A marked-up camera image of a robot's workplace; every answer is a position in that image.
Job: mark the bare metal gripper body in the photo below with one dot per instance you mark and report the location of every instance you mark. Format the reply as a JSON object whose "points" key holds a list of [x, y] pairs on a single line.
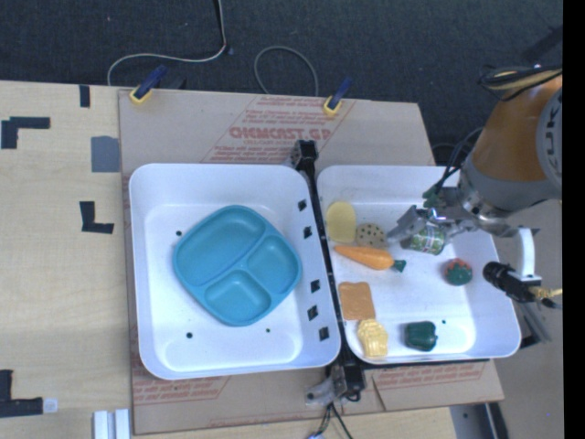
{"points": [[480, 215]]}

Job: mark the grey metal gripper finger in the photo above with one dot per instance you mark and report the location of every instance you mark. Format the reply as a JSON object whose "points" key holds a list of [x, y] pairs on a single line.
{"points": [[457, 232], [408, 223]]}

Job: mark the green and white can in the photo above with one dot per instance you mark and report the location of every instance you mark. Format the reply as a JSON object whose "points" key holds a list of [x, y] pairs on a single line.
{"points": [[426, 240]]}

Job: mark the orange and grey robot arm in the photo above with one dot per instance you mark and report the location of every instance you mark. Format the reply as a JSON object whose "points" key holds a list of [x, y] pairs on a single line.
{"points": [[512, 140]]}

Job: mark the green and orange round toy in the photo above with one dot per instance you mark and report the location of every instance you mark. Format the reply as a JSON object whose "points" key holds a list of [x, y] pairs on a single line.
{"points": [[458, 272]]}

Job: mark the tan dotted biscuit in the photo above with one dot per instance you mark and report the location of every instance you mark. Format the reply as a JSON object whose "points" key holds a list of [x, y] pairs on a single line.
{"points": [[369, 236]]}

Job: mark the orange carrot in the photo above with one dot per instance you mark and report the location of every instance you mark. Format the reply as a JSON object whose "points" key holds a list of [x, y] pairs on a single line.
{"points": [[363, 256]]}

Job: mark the pale yellow potato slice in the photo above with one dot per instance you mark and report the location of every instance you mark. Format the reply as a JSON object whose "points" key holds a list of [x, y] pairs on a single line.
{"points": [[341, 222]]}

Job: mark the white plastic tray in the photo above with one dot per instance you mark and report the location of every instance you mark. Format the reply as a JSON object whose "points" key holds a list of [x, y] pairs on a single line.
{"points": [[215, 350], [420, 300]]}

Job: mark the thin black and white rod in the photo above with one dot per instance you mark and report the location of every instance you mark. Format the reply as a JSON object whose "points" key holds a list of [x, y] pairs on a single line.
{"points": [[325, 245]]}

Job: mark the orange bread slice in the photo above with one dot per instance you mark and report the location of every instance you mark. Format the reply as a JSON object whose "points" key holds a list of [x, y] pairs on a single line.
{"points": [[356, 301]]}

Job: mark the green bell pepper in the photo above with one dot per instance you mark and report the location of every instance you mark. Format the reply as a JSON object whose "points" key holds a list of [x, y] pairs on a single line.
{"points": [[420, 335]]}

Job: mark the yellow cupcake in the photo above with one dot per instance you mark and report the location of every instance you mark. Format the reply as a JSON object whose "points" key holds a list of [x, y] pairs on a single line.
{"points": [[373, 339]]}

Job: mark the blue divided plate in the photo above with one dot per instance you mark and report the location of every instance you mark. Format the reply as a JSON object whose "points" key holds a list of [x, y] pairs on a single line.
{"points": [[233, 263]]}

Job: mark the brown cardboard board, red print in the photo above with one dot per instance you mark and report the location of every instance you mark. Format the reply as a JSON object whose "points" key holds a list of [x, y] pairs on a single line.
{"points": [[192, 131]]}

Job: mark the black cylinder on white bracket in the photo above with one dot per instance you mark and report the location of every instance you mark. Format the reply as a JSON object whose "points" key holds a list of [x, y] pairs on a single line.
{"points": [[507, 278]]}

